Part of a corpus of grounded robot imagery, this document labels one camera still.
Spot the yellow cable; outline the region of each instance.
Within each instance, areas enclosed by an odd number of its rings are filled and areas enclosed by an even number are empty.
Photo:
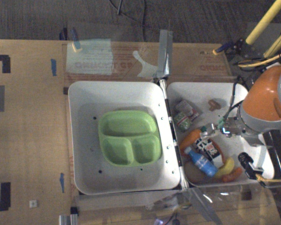
[[[281,179],[266,179],[262,177],[260,174],[256,174],[257,181],[261,182],[281,182]]]
[[[267,64],[269,62],[272,62],[272,61],[275,61],[276,59],[280,58],[281,57],[281,54],[277,55],[277,56],[274,56],[270,59],[267,59],[265,61],[262,61],[262,62],[256,62],[256,63],[252,63],[252,64],[246,64],[246,65],[241,65],[239,64],[238,66],[241,67],[241,68],[251,68],[251,67],[257,67],[257,66],[261,66],[261,65],[264,65],[264,64]]]

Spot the water bottle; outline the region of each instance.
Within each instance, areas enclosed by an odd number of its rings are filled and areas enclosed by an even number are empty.
[[[204,155],[196,153],[192,150],[191,147],[187,147],[184,150],[185,154],[188,154],[191,158],[193,163],[208,177],[213,177],[218,169],[214,166]]]

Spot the banana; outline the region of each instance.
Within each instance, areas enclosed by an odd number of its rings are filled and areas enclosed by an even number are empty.
[[[221,178],[223,175],[227,175],[233,171],[234,168],[234,160],[233,158],[229,157],[226,159],[223,166],[219,168],[217,173],[214,175],[214,178]]]

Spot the yellow tube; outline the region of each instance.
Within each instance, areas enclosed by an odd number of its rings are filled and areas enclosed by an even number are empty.
[[[269,23],[276,17],[276,15],[281,10],[281,0],[276,0],[267,13],[263,16],[254,30],[250,33],[250,35],[246,39],[246,43],[252,45],[260,34],[266,29]]]
[[[273,45],[263,54],[264,58],[272,57],[281,48],[281,35],[273,43]]]

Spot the black corner mark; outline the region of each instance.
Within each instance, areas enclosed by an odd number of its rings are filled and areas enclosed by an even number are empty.
[[[10,73],[10,57],[8,55],[0,55],[2,61],[2,73]]]
[[[0,211],[7,211],[10,207],[10,182],[1,183]]]

